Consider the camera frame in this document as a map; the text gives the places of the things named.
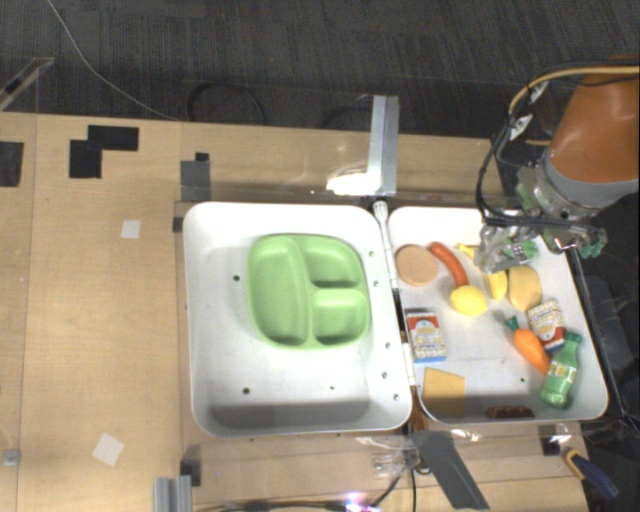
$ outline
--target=wooden surface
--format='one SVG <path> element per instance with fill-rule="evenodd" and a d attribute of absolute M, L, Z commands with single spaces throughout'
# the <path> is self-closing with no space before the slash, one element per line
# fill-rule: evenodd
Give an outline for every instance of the wooden surface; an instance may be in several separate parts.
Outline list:
<path fill-rule="evenodd" d="M 208 152 L 214 187 L 278 189 L 285 182 L 320 190 L 331 171 L 366 161 L 367 136 L 54 116 L 34 121 L 18 114 L 2 114 L 0 121 L 0 140 L 25 142 L 32 155 L 25 161 L 33 162 L 23 168 L 19 188 L 0 189 L 0 421 L 19 435 L 22 450 L 17 491 L 15 471 L 0 468 L 0 510 L 151 510 L 153 479 L 175 477 L 182 456 L 171 230 L 180 160 Z M 139 151 L 104 152 L 102 179 L 71 180 L 69 140 L 86 139 L 88 124 L 139 127 Z M 470 195 L 487 147 L 486 141 L 401 136 L 399 187 Z M 487 193 L 498 195 L 497 175 L 488 178 Z M 121 238 L 125 220 L 142 222 L 139 239 Z M 18 249 L 29 258 L 16 257 Z M 28 289 L 16 279 L 23 274 Z M 124 443 L 113 467 L 92 457 L 103 433 Z M 499 429 L 485 435 L 509 437 Z M 572 442 L 583 448 L 578 437 Z M 517 436 L 495 443 L 482 445 L 487 452 L 461 448 L 495 510 L 523 509 L 524 492 L 527 510 L 586 510 L 580 483 L 558 458 L 541 457 L 536 442 Z M 314 446 L 309 438 L 308 449 Z M 227 450 L 219 457 L 221 471 L 249 478 L 247 465 L 233 466 L 234 446 Z M 287 456 L 296 454 L 283 455 L 262 461 L 274 468 L 266 491 L 305 478 L 286 465 Z M 349 469 L 369 490 L 386 485 L 372 480 L 368 458 Z M 314 478 L 321 489 L 323 475 Z M 411 494 L 402 490 L 406 483 L 385 510 L 405 510 Z M 433 477 L 420 484 L 419 510 L 449 510 Z"/>

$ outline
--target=toy bottle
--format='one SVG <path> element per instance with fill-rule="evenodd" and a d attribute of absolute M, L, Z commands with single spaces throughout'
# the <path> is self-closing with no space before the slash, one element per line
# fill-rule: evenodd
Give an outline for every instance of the toy bottle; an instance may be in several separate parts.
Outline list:
<path fill-rule="evenodd" d="M 560 352 L 551 360 L 547 378 L 540 391 L 540 400 L 553 406 L 565 407 L 567 395 L 578 371 L 576 350 L 582 337 L 575 333 L 567 333 L 565 343 Z"/>

